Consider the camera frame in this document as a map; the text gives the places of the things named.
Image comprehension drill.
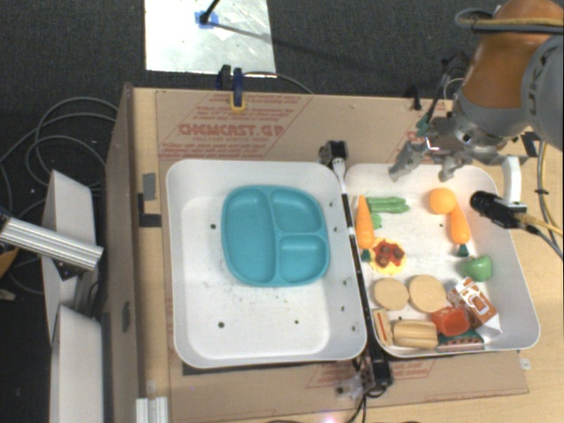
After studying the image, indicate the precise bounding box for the orange and white carton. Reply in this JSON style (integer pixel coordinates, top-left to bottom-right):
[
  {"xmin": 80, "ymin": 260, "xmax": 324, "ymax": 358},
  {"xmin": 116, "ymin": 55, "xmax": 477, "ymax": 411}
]
[{"xmin": 446, "ymin": 276, "xmax": 504, "ymax": 332}]

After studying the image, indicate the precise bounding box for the tan round biscuit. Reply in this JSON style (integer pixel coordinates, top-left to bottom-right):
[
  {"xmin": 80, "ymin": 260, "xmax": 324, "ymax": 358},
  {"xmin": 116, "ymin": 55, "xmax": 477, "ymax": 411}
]
[
  {"xmin": 406, "ymin": 274, "xmax": 450, "ymax": 315},
  {"xmin": 372, "ymin": 277, "xmax": 412, "ymax": 313}
]

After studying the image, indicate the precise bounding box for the yellow pasta with red sauce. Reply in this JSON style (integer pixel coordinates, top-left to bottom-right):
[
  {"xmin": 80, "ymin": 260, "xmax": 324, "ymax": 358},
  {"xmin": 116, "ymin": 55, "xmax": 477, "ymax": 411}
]
[{"xmin": 368, "ymin": 236, "xmax": 408, "ymax": 277}]

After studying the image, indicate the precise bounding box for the tan ridged bread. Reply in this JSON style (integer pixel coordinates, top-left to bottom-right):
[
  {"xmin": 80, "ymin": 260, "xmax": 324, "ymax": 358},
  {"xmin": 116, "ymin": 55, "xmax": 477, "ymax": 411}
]
[{"xmin": 391, "ymin": 318, "xmax": 440, "ymax": 352}]

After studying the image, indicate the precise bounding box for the sausage in bun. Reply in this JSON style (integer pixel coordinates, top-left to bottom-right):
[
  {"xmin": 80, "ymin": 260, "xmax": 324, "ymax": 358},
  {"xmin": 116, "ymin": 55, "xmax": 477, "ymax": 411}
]
[{"xmin": 371, "ymin": 308, "xmax": 395, "ymax": 348}]

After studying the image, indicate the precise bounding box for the orange carrot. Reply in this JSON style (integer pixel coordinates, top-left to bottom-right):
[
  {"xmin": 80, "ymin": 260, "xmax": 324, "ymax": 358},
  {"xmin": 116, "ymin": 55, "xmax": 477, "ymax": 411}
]
[
  {"xmin": 448, "ymin": 204, "xmax": 472, "ymax": 258},
  {"xmin": 354, "ymin": 194, "xmax": 377, "ymax": 263}
]

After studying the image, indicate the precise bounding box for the orange cube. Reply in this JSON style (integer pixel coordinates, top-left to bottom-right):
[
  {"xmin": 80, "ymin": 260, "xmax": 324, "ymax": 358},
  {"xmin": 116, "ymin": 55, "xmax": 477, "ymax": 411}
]
[{"xmin": 430, "ymin": 306, "xmax": 472, "ymax": 338}]

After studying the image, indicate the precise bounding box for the black block with thin wires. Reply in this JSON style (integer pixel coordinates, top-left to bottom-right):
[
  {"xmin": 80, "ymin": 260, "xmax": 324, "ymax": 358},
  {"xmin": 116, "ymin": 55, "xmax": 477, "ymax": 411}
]
[
  {"xmin": 318, "ymin": 139, "xmax": 350, "ymax": 167},
  {"xmin": 352, "ymin": 353, "xmax": 394, "ymax": 397}
]

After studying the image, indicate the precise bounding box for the orange ball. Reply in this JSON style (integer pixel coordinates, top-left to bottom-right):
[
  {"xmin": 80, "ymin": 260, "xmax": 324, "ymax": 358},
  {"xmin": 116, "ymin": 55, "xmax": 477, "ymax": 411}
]
[{"xmin": 428, "ymin": 187, "xmax": 457, "ymax": 216}]

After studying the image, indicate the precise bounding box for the black cylinder on white bracket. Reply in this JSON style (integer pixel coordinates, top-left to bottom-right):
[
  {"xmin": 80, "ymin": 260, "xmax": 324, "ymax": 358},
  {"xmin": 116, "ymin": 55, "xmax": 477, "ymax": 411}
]
[{"xmin": 468, "ymin": 154, "xmax": 529, "ymax": 231}]

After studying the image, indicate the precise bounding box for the white plastic tray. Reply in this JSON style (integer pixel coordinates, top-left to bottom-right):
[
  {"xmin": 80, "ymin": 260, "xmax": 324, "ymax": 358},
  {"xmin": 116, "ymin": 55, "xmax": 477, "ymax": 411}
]
[
  {"xmin": 165, "ymin": 158, "xmax": 369, "ymax": 370},
  {"xmin": 343, "ymin": 161, "xmax": 542, "ymax": 360}
]

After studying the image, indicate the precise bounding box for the green pepper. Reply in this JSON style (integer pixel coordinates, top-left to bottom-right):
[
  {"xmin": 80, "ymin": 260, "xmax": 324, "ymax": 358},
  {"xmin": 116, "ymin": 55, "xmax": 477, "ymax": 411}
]
[{"xmin": 459, "ymin": 254, "xmax": 494, "ymax": 283}]

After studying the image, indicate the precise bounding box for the green and brown packet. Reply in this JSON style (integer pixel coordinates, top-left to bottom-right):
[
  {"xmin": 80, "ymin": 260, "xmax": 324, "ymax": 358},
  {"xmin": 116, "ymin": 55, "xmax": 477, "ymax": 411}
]
[{"xmin": 435, "ymin": 328, "xmax": 486, "ymax": 353}]

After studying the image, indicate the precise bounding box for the brown cardboard board red print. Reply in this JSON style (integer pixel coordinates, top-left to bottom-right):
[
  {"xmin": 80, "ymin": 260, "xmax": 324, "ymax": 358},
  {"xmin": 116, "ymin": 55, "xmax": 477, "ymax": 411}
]
[{"xmin": 153, "ymin": 88, "xmax": 531, "ymax": 410}]

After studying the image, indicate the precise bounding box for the thin black and white rod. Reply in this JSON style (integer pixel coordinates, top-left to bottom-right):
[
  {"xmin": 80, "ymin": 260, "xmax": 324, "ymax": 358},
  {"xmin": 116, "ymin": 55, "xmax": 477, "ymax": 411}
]
[{"xmin": 333, "ymin": 157, "xmax": 382, "ymax": 372}]

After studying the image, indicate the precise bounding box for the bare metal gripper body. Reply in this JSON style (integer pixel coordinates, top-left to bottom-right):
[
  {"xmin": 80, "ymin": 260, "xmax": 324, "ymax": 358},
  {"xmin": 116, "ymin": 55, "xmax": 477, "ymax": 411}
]
[{"xmin": 417, "ymin": 117, "xmax": 506, "ymax": 166}]

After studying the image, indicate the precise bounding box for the blue divided plate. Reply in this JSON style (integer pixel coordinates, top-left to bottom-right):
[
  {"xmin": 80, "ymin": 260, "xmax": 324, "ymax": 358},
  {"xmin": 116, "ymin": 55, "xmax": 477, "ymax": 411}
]
[{"xmin": 220, "ymin": 184, "xmax": 331, "ymax": 288}]

